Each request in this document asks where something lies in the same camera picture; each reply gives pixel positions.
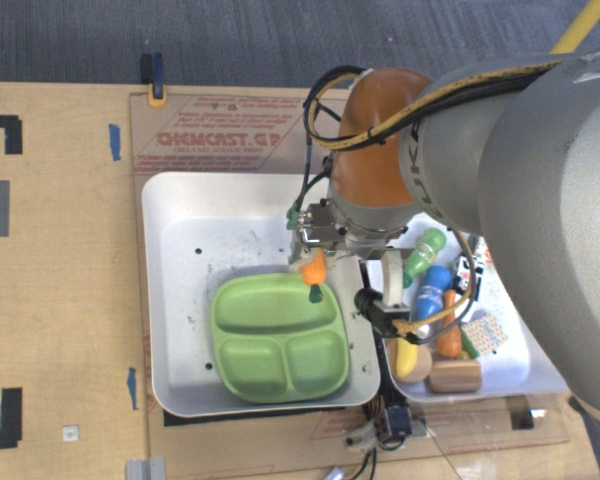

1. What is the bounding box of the brown bread loaf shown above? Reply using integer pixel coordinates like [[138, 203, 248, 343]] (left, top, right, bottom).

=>
[[427, 358, 483, 395]]

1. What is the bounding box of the black and white carton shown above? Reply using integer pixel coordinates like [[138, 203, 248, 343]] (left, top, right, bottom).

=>
[[451, 236, 487, 300]]

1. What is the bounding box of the yellow banana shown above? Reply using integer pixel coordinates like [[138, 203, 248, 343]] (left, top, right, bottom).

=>
[[395, 337, 420, 380]]

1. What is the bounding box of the long orange carrot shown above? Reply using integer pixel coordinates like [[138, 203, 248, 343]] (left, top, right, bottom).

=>
[[436, 288, 481, 361]]

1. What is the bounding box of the colourful patterned packet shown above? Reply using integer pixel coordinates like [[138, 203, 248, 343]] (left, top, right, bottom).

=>
[[460, 312, 509, 357]]

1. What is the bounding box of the black block with thin wires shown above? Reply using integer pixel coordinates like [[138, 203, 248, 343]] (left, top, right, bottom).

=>
[[383, 404, 414, 438]]

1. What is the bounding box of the blue plastic bottle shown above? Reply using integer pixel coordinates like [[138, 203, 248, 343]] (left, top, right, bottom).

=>
[[413, 264, 454, 327]]

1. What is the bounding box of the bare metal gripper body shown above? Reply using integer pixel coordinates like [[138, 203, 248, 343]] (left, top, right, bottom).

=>
[[292, 201, 411, 261]]

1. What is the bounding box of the green plastic bottle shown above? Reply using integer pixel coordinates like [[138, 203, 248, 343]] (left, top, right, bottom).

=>
[[401, 227, 448, 290]]

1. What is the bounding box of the brown cardboard board red print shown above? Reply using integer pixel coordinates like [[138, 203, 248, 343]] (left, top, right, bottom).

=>
[[129, 92, 572, 480]]

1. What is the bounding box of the black cylinder on white bracket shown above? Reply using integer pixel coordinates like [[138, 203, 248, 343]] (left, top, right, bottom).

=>
[[354, 249, 412, 340]]

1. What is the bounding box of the green divided plate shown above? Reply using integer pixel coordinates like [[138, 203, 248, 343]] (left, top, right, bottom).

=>
[[209, 272, 352, 405]]

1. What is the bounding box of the white plastic tray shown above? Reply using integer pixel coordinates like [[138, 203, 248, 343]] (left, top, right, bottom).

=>
[[364, 211, 571, 403], [140, 170, 383, 418]]

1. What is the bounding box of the small orange carrot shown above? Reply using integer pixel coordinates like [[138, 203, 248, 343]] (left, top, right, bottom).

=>
[[301, 247, 328, 304]]

